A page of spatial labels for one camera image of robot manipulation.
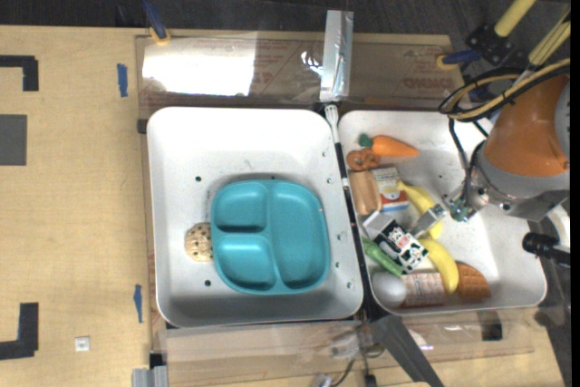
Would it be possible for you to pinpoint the brown pretzel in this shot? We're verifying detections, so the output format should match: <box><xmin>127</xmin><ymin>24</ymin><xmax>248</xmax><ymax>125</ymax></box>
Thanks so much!
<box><xmin>345</xmin><ymin>148</ymin><xmax>382</xmax><ymax>173</ymax></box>

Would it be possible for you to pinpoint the thin black and white rod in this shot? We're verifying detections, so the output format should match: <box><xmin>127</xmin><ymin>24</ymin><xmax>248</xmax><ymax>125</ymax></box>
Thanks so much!
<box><xmin>323</xmin><ymin>102</ymin><xmax>378</xmax><ymax>321</ymax></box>

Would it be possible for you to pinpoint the blue divided plate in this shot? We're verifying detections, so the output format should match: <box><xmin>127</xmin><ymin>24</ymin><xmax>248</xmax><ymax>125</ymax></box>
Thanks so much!
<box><xmin>209</xmin><ymin>179</ymin><xmax>332</xmax><ymax>297</ymax></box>

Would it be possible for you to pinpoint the white egg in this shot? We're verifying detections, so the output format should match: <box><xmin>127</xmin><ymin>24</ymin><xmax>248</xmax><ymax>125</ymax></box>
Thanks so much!
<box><xmin>371</xmin><ymin>271</ymin><xmax>408</xmax><ymax>309</ymax></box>

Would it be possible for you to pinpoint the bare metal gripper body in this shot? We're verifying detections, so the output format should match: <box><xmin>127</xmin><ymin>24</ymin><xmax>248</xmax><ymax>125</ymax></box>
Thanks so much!
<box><xmin>446</xmin><ymin>181</ymin><xmax>570</xmax><ymax>222</ymax></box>

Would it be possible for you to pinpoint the white plastic tray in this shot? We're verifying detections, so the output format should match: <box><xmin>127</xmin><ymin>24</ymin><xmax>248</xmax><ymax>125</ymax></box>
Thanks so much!
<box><xmin>145</xmin><ymin>106</ymin><xmax>365</xmax><ymax>329</ymax></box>
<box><xmin>337</xmin><ymin>109</ymin><xmax>548</xmax><ymax>317</ymax></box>

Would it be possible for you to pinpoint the chocolate chip biscuit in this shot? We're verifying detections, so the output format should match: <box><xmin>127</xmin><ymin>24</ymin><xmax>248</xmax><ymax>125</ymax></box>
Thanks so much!
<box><xmin>183</xmin><ymin>221</ymin><xmax>215</xmax><ymax>264</ymax></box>

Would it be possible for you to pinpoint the green pea pod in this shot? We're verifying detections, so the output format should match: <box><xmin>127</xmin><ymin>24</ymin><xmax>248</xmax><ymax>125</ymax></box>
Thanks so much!
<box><xmin>361</xmin><ymin>236</ymin><xmax>405</xmax><ymax>278</ymax></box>

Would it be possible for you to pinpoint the black cylinder on white bracket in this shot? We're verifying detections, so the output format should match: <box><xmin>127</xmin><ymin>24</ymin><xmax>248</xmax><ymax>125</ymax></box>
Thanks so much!
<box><xmin>521</xmin><ymin>204</ymin><xmax>571</xmax><ymax>268</ymax></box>

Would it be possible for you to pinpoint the yellow banana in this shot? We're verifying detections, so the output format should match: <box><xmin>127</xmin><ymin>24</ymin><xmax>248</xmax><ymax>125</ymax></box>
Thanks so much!
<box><xmin>395</xmin><ymin>179</ymin><xmax>445</xmax><ymax>241</ymax></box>
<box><xmin>418</xmin><ymin>237</ymin><xmax>460</xmax><ymax>295</ymax></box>

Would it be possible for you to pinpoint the pale can with red print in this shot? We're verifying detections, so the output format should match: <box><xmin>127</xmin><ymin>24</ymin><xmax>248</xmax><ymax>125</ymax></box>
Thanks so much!
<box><xmin>400</xmin><ymin>269</ymin><xmax>448</xmax><ymax>309</ymax></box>

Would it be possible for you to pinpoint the orange carrot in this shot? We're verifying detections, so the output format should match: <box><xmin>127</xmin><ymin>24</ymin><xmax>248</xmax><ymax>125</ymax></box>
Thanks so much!
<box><xmin>358</xmin><ymin>132</ymin><xmax>421</xmax><ymax>160</ymax></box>

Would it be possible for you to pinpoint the black and white cow carton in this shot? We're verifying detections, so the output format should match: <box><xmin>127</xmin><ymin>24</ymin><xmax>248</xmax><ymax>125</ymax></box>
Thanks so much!
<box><xmin>362</xmin><ymin>209</ymin><xmax>430</xmax><ymax>274</ymax></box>

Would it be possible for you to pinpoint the brown waffle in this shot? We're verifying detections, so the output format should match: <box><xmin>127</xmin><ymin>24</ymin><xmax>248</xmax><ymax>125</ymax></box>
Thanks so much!
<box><xmin>454</xmin><ymin>261</ymin><xmax>493</xmax><ymax>305</ymax></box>

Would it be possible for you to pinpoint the tan bread roll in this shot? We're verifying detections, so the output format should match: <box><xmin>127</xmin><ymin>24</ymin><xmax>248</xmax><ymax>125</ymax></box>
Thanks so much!
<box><xmin>348</xmin><ymin>170</ymin><xmax>383</xmax><ymax>217</ymax></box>

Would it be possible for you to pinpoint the white and orange carton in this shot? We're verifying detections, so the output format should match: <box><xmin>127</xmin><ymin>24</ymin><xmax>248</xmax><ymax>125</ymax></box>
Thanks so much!
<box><xmin>370</xmin><ymin>166</ymin><xmax>411</xmax><ymax>215</ymax></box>

